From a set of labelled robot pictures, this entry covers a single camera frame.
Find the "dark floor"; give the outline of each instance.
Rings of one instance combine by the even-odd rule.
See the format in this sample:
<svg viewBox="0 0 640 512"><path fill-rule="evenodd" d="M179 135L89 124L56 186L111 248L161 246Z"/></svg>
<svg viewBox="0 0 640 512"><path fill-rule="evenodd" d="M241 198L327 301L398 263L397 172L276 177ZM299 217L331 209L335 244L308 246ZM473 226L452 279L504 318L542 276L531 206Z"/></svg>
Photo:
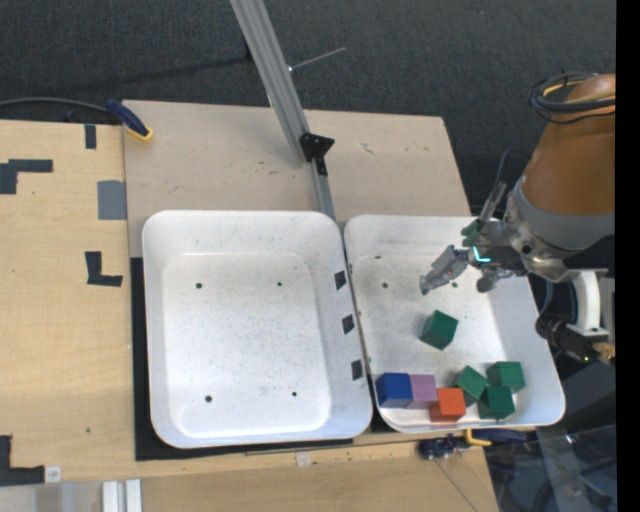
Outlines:
<svg viewBox="0 0 640 512"><path fill-rule="evenodd" d="M615 0L265 3L289 65L346 48L293 72L305 108L442 117L473 207L507 148L535 148L545 126L528 105L535 82L561 70L616 72ZM227 1L24 0L1 2L0 18L0 118L111 122L82 108L2 105L33 96L268 105ZM523 168L508 166L509 185ZM582 262L615 276L614 246L609 237ZM557 361L563 380L584 371L563 354ZM612 422L615 400L571 429Z"/></svg>

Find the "green block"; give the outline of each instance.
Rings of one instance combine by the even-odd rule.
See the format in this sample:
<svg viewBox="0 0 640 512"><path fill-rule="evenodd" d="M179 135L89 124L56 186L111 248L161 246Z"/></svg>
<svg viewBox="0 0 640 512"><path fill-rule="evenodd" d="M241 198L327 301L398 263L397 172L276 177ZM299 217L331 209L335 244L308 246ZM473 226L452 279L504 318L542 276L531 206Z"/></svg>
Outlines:
<svg viewBox="0 0 640 512"><path fill-rule="evenodd" d="M492 386L507 386L513 393L525 386L522 365L517 361L498 361L487 370L487 378Z"/></svg>
<svg viewBox="0 0 640 512"><path fill-rule="evenodd" d="M511 389L504 386L487 386L478 402L480 418L501 420L516 411Z"/></svg>
<svg viewBox="0 0 640 512"><path fill-rule="evenodd" d="M471 366L465 366L453 383L464 391L464 401L467 407L480 400L485 388L489 385L487 378Z"/></svg>
<svg viewBox="0 0 640 512"><path fill-rule="evenodd" d="M436 310L424 323L420 339L432 347L444 350L453 341L457 326L455 318Z"/></svg>

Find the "cube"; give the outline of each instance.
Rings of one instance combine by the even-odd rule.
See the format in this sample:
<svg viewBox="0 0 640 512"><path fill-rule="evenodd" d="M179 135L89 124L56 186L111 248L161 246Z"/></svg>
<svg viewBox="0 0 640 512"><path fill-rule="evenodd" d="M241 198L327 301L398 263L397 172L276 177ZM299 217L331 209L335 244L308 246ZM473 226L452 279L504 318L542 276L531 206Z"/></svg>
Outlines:
<svg viewBox="0 0 640 512"><path fill-rule="evenodd" d="M429 407L434 423L455 423L467 413L464 393L460 388L438 388L438 401Z"/></svg>
<svg viewBox="0 0 640 512"><path fill-rule="evenodd" d="M408 373L383 373L376 380L380 407L402 409L413 400Z"/></svg>
<svg viewBox="0 0 640 512"><path fill-rule="evenodd" d="M471 366L465 366L457 375L453 385L464 391L464 402L469 407L480 400L489 381Z"/></svg>
<svg viewBox="0 0 640 512"><path fill-rule="evenodd" d="M428 409L438 401L438 389L434 375L416 374L409 375L411 382L411 394L413 399L406 409Z"/></svg>
<svg viewBox="0 0 640 512"><path fill-rule="evenodd" d="M502 420L516 411L511 389L505 386L487 386L478 402L480 418Z"/></svg>
<svg viewBox="0 0 640 512"><path fill-rule="evenodd" d="M434 348L444 350L453 341L458 321L437 309L422 327L420 340Z"/></svg>
<svg viewBox="0 0 640 512"><path fill-rule="evenodd" d="M487 378L492 386L506 386L513 393L525 386L522 365L517 361L498 361L487 370Z"/></svg>

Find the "wooden table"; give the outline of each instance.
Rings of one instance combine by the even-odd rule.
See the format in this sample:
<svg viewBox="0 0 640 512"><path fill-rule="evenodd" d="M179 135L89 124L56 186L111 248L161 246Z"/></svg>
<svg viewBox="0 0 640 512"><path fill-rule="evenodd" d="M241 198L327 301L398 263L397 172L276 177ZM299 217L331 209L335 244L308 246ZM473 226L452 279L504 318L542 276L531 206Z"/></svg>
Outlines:
<svg viewBox="0 0 640 512"><path fill-rule="evenodd" d="M242 209L249 201L249 209L314 209L315 204L311 177L287 156L270 109L127 105L154 129L148 145L123 135L118 126L98 125L96 148L88 149L83 125L0 122L0 163L51 159L54 166L52 173L19 172L16 194L0 195L0 434L13 435L12 467L59 467L62 479L73 482L143 478L152 510L168 510L159 505L162 496L177 504L186 499L181 493L203 486L231 496L229 489L244 485L245 478L265 489L283 478L300 478L300 489L313 494L309 486L317 479L326 486L361 481L375 487L376 479L391 483L398 474L413 489L415 503L424 503L432 492L452 493L462 495L467 508L451 510L473 510L470 491L458 489L443 473L441 466L448 464L475 482L468 488L479 485L476 498L486 502L482 510L497 510L479 449L440 461L437 471L446 478L425 477L436 466L419 459L415 440L437 435L365 432L351 446L311 451L310 467L304 468L293 451L135 460L129 259L139 254L134 238L145 217L167 205L184 207L184 201L193 208L220 209ZM359 213L469 215L442 119L319 111L307 117L315 133L336 139L327 164L339 224ZM252 131L249 146L241 137L224 136L231 129L241 133L243 126ZM199 195L176 188L172 176L191 171L192 178L202 178L214 150L220 172L208 180L218 186L205 193L195 179L191 186ZM241 178L223 187L231 175ZM128 221L100 219L98 182L125 177ZM261 199L252 198L252 183L260 180ZM153 199L160 195L170 201ZM88 285L87 251L100 251L103 274L122 275L122 285ZM414 475L419 468L426 473ZM214 476L215 486L204 483ZM389 492L403 489L398 485L390 484ZM359 492L365 493L364 487ZM341 499L329 495L323 510ZM250 502L251 495L243 497L244 504Z"/></svg>

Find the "purple block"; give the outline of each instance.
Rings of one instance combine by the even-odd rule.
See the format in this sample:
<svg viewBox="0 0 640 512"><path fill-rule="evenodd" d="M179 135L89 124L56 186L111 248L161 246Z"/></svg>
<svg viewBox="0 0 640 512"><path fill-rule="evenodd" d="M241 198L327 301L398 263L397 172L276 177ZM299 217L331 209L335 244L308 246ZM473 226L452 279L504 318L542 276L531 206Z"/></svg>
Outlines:
<svg viewBox="0 0 640 512"><path fill-rule="evenodd" d="M434 375L409 375L413 400L405 409L428 409L438 401L438 388Z"/></svg>

